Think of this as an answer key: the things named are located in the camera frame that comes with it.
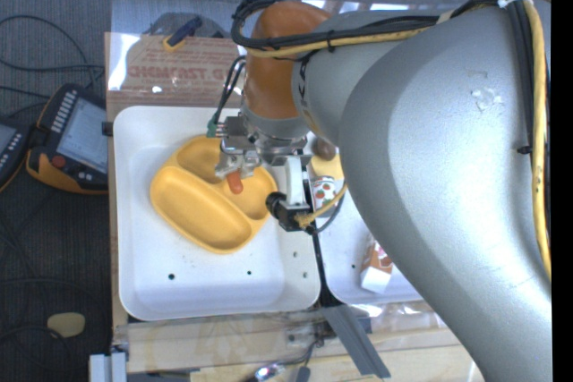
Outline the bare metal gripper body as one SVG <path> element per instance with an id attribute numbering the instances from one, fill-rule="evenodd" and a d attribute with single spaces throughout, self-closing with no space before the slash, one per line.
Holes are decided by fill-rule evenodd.
<path id="1" fill-rule="evenodd" d="M 300 153 L 307 143 L 308 131 L 300 117 L 229 116 L 223 124 L 221 151 L 237 156 L 238 165 L 244 152 L 257 152 L 261 164 L 273 165 L 282 157 Z"/>

